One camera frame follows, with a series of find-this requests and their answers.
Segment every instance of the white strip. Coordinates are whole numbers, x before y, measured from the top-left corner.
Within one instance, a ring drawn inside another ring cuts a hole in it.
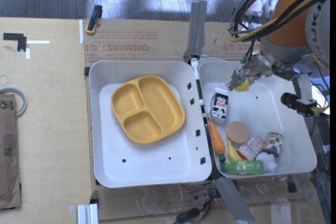
[[[90,204],[90,220],[91,224],[99,224],[98,204]]]
[[[77,206],[77,224],[87,224],[86,205]]]
[[[29,60],[30,59],[30,49],[26,48],[26,59]]]
[[[83,29],[83,20],[79,20],[79,42],[84,43],[84,29]]]
[[[50,44],[50,40],[27,40],[27,44]]]
[[[86,223],[87,223],[87,224],[91,224],[91,217],[90,217],[91,212],[90,212],[90,206],[89,206],[89,205],[86,205],[85,208],[86,208]]]

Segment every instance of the black clip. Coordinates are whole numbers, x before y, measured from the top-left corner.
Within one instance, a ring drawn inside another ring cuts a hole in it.
[[[88,35],[93,35],[96,31],[96,19],[101,18],[102,6],[95,5],[91,14],[90,22],[86,25],[85,32]]]
[[[26,51],[27,48],[27,37],[23,34],[15,33],[4,33],[4,40],[16,40],[17,41],[17,51]]]

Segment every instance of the white tape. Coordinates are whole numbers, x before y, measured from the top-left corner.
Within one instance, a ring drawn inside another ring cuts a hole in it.
[[[50,44],[50,40],[27,40],[27,44]]]
[[[79,20],[79,42],[84,43],[84,29],[83,29],[83,20]]]
[[[26,59],[29,60],[30,59],[30,49],[26,48]]]

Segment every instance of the light wood surface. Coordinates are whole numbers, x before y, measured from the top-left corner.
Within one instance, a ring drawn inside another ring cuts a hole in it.
[[[0,18],[0,29],[27,40],[50,40],[50,45],[30,45],[26,60],[16,41],[0,39],[0,74],[7,76],[7,87],[19,88],[27,98],[27,110],[17,119],[22,206],[2,211],[0,223],[76,223],[69,206],[88,204],[91,195],[78,20]]]

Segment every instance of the black camera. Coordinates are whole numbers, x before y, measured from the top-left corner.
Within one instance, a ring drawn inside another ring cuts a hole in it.
[[[281,96],[281,102],[286,107],[296,110],[300,115],[305,117],[313,116],[314,113],[311,108],[317,106],[316,100],[301,100],[297,95],[289,92],[285,92]]]

